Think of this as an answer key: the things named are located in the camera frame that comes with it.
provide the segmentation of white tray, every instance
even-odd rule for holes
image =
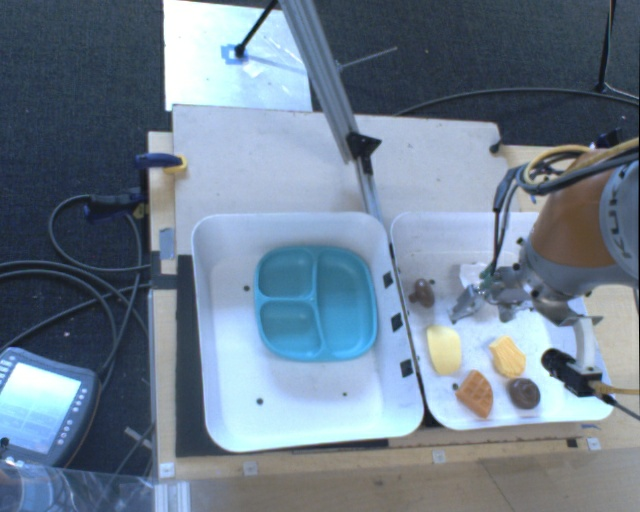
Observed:
[[[499,264],[517,261],[518,237],[528,236],[536,214],[512,213],[510,227]],[[555,347],[572,356],[576,354],[574,331],[556,327],[536,312],[523,311],[509,323],[502,323],[498,310],[489,304],[472,317],[452,326],[447,310],[462,293],[460,265],[491,260],[493,214],[487,213],[407,213],[392,226],[396,262],[404,296],[407,297],[418,278],[433,279],[436,303],[425,309],[405,300],[409,313],[410,335],[424,381],[427,406],[444,426],[470,430],[508,425],[563,421],[595,421],[608,416],[611,407],[597,398],[578,398],[563,384],[549,376],[540,363],[545,350]],[[572,307],[584,313],[581,300]],[[426,341],[426,328],[433,324],[452,326],[462,341],[462,365],[452,375],[438,375],[431,364]],[[517,409],[506,391],[508,379],[499,375],[492,362],[488,345],[498,336],[512,336],[527,356],[523,377],[532,379],[540,388],[540,404],[532,410]],[[600,352],[596,364],[604,370]],[[493,409],[487,419],[476,416],[455,397],[454,384],[461,384],[470,370],[476,369],[491,383]]]
[[[369,266],[378,336],[357,359],[291,361],[260,338],[253,290],[245,287],[267,252],[305,244],[349,249]],[[363,213],[214,215],[194,228],[192,250],[205,421],[218,445],[269,450],[404,436],[420,425],[418,380],[402,371],[411,360],[406,327],[391,325],[402,306],[379,222]]]

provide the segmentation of chocolate cookie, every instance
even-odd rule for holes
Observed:
[[[540,403],[540,390],[531,379],[512,379],[507,390],[513,404],[520,409],[533,409]]]

